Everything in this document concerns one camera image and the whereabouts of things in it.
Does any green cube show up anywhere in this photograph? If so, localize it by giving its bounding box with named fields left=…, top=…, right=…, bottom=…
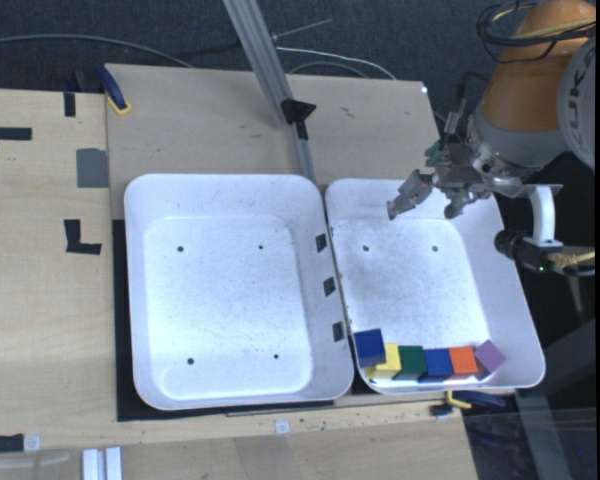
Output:
left=393, top=345, right=428, bottom=381

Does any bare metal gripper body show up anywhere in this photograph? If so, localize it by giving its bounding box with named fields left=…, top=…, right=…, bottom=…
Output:
left=431, top=140, right=537, bottom=199

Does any purple cube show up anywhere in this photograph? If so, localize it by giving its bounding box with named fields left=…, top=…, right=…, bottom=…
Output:
left=473, top=338, right=508, bottom=381

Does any black cylinder on white bracket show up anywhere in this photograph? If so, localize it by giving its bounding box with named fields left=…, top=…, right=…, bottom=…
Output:
left=493, top=183, right=565, bottom=272

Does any pale wood board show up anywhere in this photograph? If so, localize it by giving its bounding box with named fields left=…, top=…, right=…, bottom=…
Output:
left=103, top=62, right=517, bottom=422

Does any orange cube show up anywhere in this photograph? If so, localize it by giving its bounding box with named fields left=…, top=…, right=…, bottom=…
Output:
left=448, top=345, right=481, bottom=377

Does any dark blue cube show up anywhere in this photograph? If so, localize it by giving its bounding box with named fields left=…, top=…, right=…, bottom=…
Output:
left=352, top=328, right=387, bottom=369

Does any yellow cube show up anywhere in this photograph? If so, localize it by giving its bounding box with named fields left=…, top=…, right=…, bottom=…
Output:
left=363, top=343, right=403, bottom=381

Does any white plastic tray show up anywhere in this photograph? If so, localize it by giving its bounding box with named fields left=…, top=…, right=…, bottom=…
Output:
left=123, top=172, right=356, bottom=412
left=324, top=177, right=547, bottom=396

